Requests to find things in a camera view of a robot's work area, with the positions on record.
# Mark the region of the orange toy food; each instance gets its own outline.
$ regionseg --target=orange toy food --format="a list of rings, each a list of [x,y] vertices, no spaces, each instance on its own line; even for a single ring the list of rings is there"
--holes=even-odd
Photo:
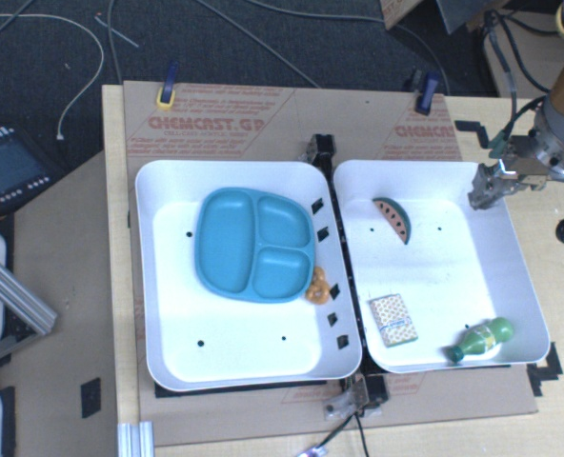
[[[331,287],[327,283],[324,269],[316,266],[313,269],[312,283],[305,292],[306,299],[316,305],[323,305],[331,297]]]

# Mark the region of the metal bracket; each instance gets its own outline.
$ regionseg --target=metal bracket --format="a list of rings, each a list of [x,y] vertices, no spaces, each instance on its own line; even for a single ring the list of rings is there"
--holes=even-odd
[[[43,301],[24,288],[0,264],[0,301],[17,315],[31,330],[28,336],[16,338],[9,335],[0,341],[0,359],[53,330],[57,314]]]
[[[336,152],[334,137],[320,133],[312,136],[306,150],[308,163],[320,168],[328,182],[332,181],[332,157]]]
[[[326,400],[324,405],[325,419],[348,418],[360,411],[369,403],[366,379],[362,378],[348,387],[341,394]]]
[[[140,422],[138,425],[119,424],[117,446],[118,457],[154,457],[152,422]]]

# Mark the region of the white cable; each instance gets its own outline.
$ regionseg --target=white cable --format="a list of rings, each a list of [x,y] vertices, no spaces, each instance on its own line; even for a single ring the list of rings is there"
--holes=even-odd
[[[13,14],[12,13],[0,13],[0,18],[9,18],[12,17]],[[52,19],[52,20],[59,20],[62,22],[66,22],[68,24],[71,24],[77,28],[79,28],[80,30],[85,31],[90,37],[91,39],[93,39],[93,42],[95,42],[96,46],[98,47],[98,49],[100,50],[100,64],[98,66],[97,71],[95,72],[95,74],[93,75],[93,77],[91,78],[91,80],[88,82],[87,85],[85,85],[85,87],[83,87],[75,96],[74,98],[72,98],[72,100],[70,100],[70,102],[66,105],[66,107],[64,108],[64,110],[62,111],[62,114],[60,115],[60,118],[57,122],[57,135],[55,136],[55,138],[58,141],[63,141],[64,140],[64,135],[62,134],[62,123],[64,122],[64,119],[66,118],[66,115],[68,114],[69,110],[71,109],[71,107],[76,103],[76,101],[83,95],[83,93],[85,93],[89,87],[91,85],[93,85],[93,83],[95,82],[96,79],[98,79],[98,76],[100,76],[100,73],[102,72],[102,68],[104,67],[104,48],[102,47],[102,44],[100,43],[100,41],[98,40],[98,38],[93,34],[93,32],[91,30],[89,30],[87,27],[82,26],[81,24],[79,24],[78,22],[75,22],[73,20],[70,20],[66,17],[62,17],[60,15],[51,15],[48,13],[22,13],[20,15],[17,15],[18,18],[43,18],[43,19]]]
[[[107,25],[106,22],[104,22],[103,20],[100,19],[100,14],[96,14],[93,19],[100,24],[102,27],[104,27],[105,29],[108,29],[109,26]],[[119,30],[115,30],[115,29],[111,29],[112,33],[115,34],[116,36],[118,36],[119,38],[123,39],[124,41],[126,41],[128,44],[132,44],[135,48],[140,48],[140,46],[138,44],[136,44],[135,42],[133,42],[127,35],[122,34],[121,32],[119,32]]]

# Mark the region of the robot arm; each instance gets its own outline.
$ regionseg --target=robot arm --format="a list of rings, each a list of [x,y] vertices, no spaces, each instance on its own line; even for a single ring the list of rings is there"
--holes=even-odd
[[[474,209],[488,209],[501,197],[523,189],[543,189],[547,181],[564,182],[564,69],[537,106],[528,135],[493,140],[492,166],[480,164],[469,200]]]

